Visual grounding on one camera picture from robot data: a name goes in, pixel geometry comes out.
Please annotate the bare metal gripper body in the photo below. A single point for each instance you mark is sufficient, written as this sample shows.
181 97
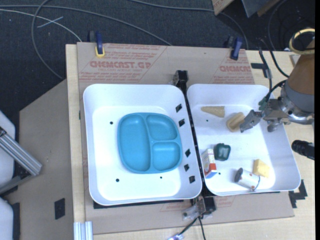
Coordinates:
280 112

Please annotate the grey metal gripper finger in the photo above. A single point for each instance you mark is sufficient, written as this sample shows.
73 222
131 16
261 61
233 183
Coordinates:
273 127
250 121

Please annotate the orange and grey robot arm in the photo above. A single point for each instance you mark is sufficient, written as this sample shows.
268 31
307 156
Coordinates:
301 84

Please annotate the beige ridged bread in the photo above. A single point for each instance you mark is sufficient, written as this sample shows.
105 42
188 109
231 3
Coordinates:
234 122

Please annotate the white plastic tray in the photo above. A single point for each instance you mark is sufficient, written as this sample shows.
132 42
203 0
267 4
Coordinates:
250 96
140 189

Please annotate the beige pizza slice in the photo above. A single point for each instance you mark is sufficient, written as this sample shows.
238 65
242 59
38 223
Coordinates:
216 111

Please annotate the green bell pepper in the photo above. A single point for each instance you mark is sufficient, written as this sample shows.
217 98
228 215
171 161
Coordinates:
222 152

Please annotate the yellow cheese wedge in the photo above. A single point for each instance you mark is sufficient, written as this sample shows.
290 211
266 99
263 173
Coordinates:
261 168

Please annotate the white can with grey lid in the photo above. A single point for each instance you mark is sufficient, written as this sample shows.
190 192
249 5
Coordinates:
247 179

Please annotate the white and red carton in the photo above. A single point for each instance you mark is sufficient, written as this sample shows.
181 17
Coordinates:
208 162

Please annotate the brown cardboard board red print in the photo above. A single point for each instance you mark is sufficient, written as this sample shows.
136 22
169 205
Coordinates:
160 59

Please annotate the blue divided plate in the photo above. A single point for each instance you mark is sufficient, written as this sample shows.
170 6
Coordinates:
140 144

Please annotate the black cylinder on white bracket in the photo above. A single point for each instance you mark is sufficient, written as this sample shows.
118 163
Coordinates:
303 149

